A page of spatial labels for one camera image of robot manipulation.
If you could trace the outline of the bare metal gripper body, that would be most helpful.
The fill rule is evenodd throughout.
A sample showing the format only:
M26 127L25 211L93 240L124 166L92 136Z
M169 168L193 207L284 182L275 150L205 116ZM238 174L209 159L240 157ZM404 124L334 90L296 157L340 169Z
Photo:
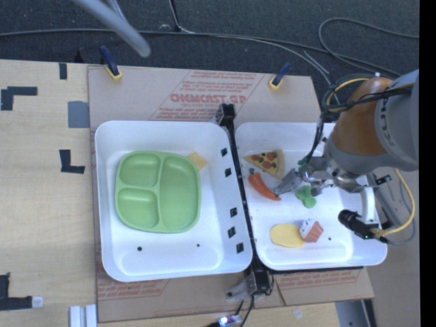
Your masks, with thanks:
M362 191L357 181L358 174L341 168L335 160L327 157L312 157L301 160L301 178L312 186L322 185L324 189L338 187L349 193Z

